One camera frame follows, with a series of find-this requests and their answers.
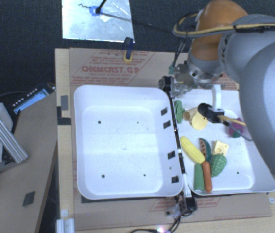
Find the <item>blue clamp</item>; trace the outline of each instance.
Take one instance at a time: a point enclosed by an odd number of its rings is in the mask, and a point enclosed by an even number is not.
[[[127,37],[124,40],[124,43],[122,45],[122,50],[126,50],[124,53],[123,59],[127,63],[132,61],[132,49],[133,49],[133,39]]]
[[[89,10],[90,10],[90,13],[93,15],[93,16],[99,16],[100,14],[97,14],[96,12],[95,12],[95,9],[96,8],[98,8],[98,6],[91,6],[90,8],[89,8]]]

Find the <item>cardboard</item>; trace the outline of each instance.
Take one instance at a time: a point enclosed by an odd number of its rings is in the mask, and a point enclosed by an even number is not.
[[[70,49],[70,97],[72,121],[72,159],[74,185],[74,218],[78,231],[141,225],[173,223],[166,211],[175,205],[174,198],[95,201],[83,199],[76,185],[76,143],[73,94],[83,84],[157,87],[174,53],[133,52],[131,63],[123,61],[124,51],[97,49]],[[179,62],[186,60],[181,54]],[[236,83],[222,76],[218,83],[226,89],[237,89]],[[266,194],[203,197],[197,199],[198,210],[182,222],[227,220],[271,216]]]

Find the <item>empty white tray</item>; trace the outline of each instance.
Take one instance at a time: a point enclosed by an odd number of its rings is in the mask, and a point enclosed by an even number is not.
[[[77,184],[92,200],[166,197],[183,187],[168,96],[84,85],[74,94]]]
[[[211,90],[192,90],[180,99],[185,109],[197,107],[200,103],[212,105]],[[231,118],[242,119],[238,91],[222,91],[222,108],[225,115]],[[227,143],[227,165],[219,176],[212,178],[213,190],[211,193],[194,190],[194,162],[185,154],[184,165],[187,172],[187,182],[192,191],[199,195],[225,195],[236,193],[272,192],[275,190],[275,181],[263,161],[254,142],[243,138],[232,138],[228,135],[228,127],[223,124],[208,122],[208,125],[198,131],[187,121],[178,124],[179,136],[186,136],[197,148],[199,138],[204,138],[211,147],[216,140]],[[250,138],[245,128],[244,134]]]

